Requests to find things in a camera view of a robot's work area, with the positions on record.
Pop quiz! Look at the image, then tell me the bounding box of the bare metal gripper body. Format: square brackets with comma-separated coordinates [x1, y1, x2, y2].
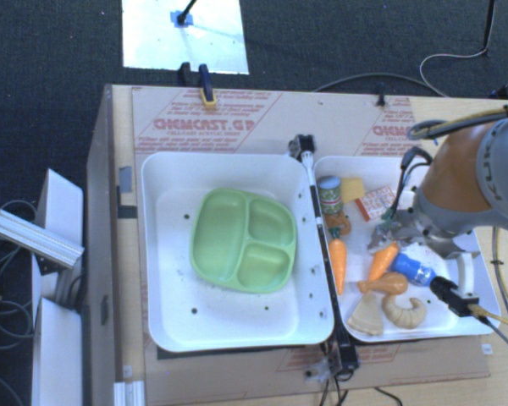
[392, 207, 467, 262]

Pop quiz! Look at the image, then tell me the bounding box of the orange carrot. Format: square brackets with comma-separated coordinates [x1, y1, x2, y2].
[367, 241, 400, 283]
[327, 228, 350, 297]

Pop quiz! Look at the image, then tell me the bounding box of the blue plastic bottle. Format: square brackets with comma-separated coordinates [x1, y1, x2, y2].
[389, 251, 438, 288]

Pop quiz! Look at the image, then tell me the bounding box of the red and white packet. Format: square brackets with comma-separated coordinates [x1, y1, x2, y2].
[355, 186, 397, 222]

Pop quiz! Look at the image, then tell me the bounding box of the orange brown pretzel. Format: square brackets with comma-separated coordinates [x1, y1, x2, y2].
[324, 211, 353, 239]

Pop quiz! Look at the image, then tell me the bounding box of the orange chicken drumstick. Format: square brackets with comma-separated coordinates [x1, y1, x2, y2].
[356, 271, 409, 297]

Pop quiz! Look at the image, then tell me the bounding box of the thin black and white rod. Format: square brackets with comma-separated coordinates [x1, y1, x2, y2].
[301, 150, 345, 346]

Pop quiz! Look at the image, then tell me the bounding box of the yellow cheese wedge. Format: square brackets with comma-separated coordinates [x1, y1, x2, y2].
[340, 177, 367, 205]

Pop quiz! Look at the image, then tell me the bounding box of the green and red can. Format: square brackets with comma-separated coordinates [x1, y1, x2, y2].
[317, 174, 345, 217]

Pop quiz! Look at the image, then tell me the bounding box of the tan croissant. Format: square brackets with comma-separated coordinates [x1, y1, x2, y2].
[381, 294, 428, 330]

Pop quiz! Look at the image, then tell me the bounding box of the white plastic tray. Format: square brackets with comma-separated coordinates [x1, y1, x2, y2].
[312, 154, 503, 344]
[141, 150, 336, 353]

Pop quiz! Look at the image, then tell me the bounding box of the green divided plate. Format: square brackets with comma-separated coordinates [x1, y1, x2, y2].
[189, 187, 299, 295]

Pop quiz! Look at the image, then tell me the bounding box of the brown cardboard board red print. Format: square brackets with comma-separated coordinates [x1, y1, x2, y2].
[130, 85, 492, 389]

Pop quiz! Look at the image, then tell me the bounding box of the black cylinder on white bracket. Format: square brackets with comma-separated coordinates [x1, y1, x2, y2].
[428, 251, 480, 317]

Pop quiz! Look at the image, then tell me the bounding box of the black block with thin wires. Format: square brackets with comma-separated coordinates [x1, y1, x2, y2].
[288, 133, 318, 158]
[329, 332, 361, 374]

